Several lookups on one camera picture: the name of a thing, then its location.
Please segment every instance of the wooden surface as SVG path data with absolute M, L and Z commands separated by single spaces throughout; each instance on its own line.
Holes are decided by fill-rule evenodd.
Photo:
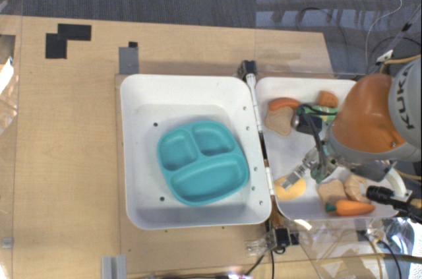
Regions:
M 45 34 L 56 33 L 59 22 L 91 24 L 92 40 L 69 41 L 67 59 L 45 59 Z M 259 236 L 261 226 L 148 232 L 120 220 L 115 112 L 118 49 L 129 41 L 139 43 L 143 73 L 232 75 L 242 59 L 255 56 L 255 36 L 249 29 L 24 18 L 14 279 L 99 278 L 101 257 L 121 253 L 130 273 L 245 268 L 255 261 L 245 256 L 244 242 Z M 280 47 L 291 41 L 320 48 L 320 61 L 329 64 L 320 34 L 266 36 Z M 283 278 L 317 278 L 306 259 L 300 247 L 279 256 L 292 262 L 278 266 Z M 257 269 L 255 278 L 267 278 L 267 270 Z

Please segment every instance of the black tape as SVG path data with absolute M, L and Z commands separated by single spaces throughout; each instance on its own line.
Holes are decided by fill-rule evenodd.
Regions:
M 66 59 L 67 41 L 59 39 L 58 34 L 45 35 L 45 58 L 46 59 Z
M 59 23 L 60 40 L 91 41 L 91 26 L 88 24 Z

